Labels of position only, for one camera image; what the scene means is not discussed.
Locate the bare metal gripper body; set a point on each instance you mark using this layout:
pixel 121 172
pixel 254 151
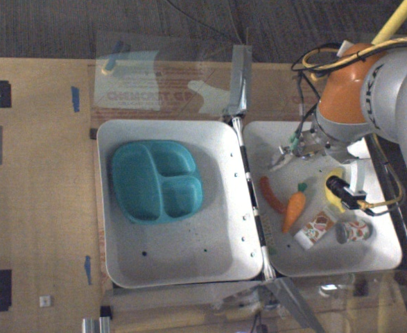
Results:
pixel 312 146

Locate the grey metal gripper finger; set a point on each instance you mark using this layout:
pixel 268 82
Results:
pixel 278 162
pixel 286 150

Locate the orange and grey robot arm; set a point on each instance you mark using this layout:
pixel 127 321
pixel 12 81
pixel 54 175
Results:
pixel 380 92

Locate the red sausage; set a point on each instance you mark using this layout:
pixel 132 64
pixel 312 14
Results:
pixel 270 196

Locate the orange carrot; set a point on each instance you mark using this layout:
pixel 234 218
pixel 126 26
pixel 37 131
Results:
pixel 294 206

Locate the brown cardboard board, red print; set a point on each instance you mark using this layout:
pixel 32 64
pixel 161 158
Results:
pixel 276 95

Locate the yellow banana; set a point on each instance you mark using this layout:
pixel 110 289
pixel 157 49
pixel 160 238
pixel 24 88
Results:
pixel 332 198

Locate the white carton with fruit print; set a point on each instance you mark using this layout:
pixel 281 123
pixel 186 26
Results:
pixel 314 229

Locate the small can with red print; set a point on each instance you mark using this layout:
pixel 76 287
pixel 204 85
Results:
pixel 354 231

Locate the white plastic tray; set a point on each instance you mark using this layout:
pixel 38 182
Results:
pixel 328 258
pixel 189 248

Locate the teal divided plate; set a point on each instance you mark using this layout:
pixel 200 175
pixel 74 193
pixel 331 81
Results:
pixel 137 182

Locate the black cylinder on white bracket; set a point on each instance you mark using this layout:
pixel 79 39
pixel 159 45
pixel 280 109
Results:
pixel 342 191

